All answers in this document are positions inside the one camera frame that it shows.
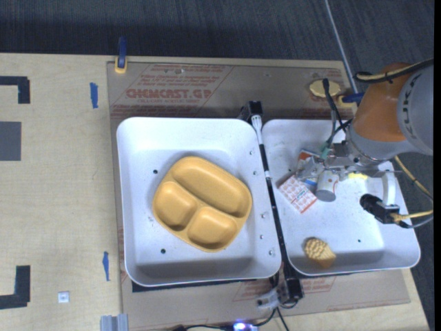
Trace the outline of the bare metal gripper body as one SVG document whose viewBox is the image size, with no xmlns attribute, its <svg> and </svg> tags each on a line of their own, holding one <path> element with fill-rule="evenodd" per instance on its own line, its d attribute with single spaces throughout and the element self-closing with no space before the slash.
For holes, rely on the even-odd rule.
<svg viewBox="0 0 441 331">
<path fill-rule="evenodd" d="M 333 143 L 324 166 L 327 170 L 336 171 L 341 177 L 355 172 L 372 177 L 376 173 L 376 160 L 364 155 L 352 142 Z"/>
</svg>

